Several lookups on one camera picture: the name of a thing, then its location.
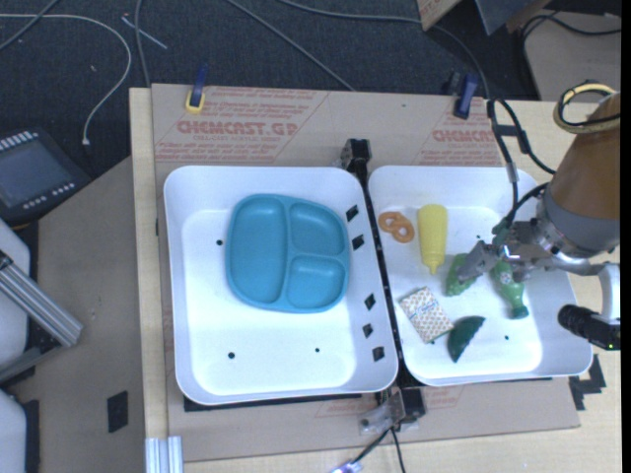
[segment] blue clamp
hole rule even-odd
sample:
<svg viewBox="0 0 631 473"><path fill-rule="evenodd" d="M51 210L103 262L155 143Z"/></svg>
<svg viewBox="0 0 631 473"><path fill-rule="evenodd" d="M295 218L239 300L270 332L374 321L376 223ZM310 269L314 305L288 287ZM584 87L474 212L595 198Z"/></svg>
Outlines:
<svg viewBox="0 0 631 473"><path fill-rule="evenodd" d="M208 64L204 63L197 71L193 89L189 91L186 96L186 110L192 114L200 113L201 109L204 107L204 101L206 100L206 96L204 95L206 75L208 75Z"/></svg>
<svg viewBox="0 0 631 473"><path fill-rule="evenodd" d="M456 100L454 106L454 116L460 119L469 118L469 109L471 108L471 100L477 90L478 77L475 74L469 73L464 76L462 84L460 85L460 97Z"/></svg>

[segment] green toy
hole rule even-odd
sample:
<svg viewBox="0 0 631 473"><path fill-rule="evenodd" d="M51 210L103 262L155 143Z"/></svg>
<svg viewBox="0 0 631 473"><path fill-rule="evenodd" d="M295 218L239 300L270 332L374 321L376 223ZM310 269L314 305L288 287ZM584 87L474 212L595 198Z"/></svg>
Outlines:
<svg viewBox="0 0 631 473"><path fill-rule="evenodd" d="M482 327L485 320L484 317L479 315L472 315L471 317L460 319L454 325L454 329L450 331L450 337L447 340L447 349L454 363L457 363L457 360L460 359L462 352L464 352L464 349L466 349L478 329Z"/></svg>
<svg viewBox="0 0 631 473"><path fill-rule="evenodd" d="M498 286L500 295L511 306L511 317L522 319L528 317L528 309L524 305L524 284L515 282L513 268L506 261L499 261L491 270L491 276Z"/></svg>
<svg viewBox="0 0 631 473"><path fill-rule="evenodd" d="M447 282L445 294L447 296L458 296L464 293L471 285L475 282L477 277L471 277L470 279L465 280L464 282L459 282L457 279L457 269L464 264L464 258L466 254L457 254L454 257L454 261L452 262L452 266L450 267L450 271L447 274Z"/></svg>

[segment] table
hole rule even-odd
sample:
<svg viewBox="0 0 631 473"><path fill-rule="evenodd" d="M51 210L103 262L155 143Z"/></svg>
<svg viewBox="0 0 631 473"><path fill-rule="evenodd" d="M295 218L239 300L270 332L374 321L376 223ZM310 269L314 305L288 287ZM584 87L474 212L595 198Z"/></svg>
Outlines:
<svg viewBox="0 0 631 473"><path fill-rule="evenodd" d="M511 101L528 130L537 155L550 165L558 164L571 136L552 122L552 102ZM148 89L130 90L131 144L134 177L136 245L144 387L145 435L165 439L169 433L162 328L160 269L156 237L156 186L153 163L152 103ZM545 173L509 142L519 168L538 182ZM619 261L619 249L607 257ZM601 303L595 278L571 277L580 305L598 308ZM588 396L581 426L573 430L521 435L491 436L415 442L402 445L407 471L478 472L621 471L621 364L620 353L600 352L607 387ZM282 454L242 459L186 463L187 473L201 472L326 472L359 449L333 449L300 454ZM365 471L397 471L398 460L391 443L377 447L363 461Z"/></svg>

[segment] screen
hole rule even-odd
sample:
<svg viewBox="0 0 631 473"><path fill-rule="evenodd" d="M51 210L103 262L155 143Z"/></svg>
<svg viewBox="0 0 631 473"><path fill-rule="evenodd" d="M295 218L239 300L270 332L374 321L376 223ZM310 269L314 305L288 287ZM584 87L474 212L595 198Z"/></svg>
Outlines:
<svg viewBox="0 0 631 473"><path fill-rule="evenodd" d="M70 179L70 173L38 141L0 154L0 200L8 208Z"/></svg>

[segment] blue plate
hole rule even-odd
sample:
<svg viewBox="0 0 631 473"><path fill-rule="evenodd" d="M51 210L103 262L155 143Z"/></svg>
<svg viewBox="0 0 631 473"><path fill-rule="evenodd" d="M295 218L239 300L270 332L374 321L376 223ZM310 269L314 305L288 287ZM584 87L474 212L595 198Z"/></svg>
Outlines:
<svg viewBox="0 0 631 473"><path fill-rule="evenodd" d="M235 207L226 240L232 291L245 303L298 313L324 311L345 295L346 227L331 209L277 194Z"/></svg>

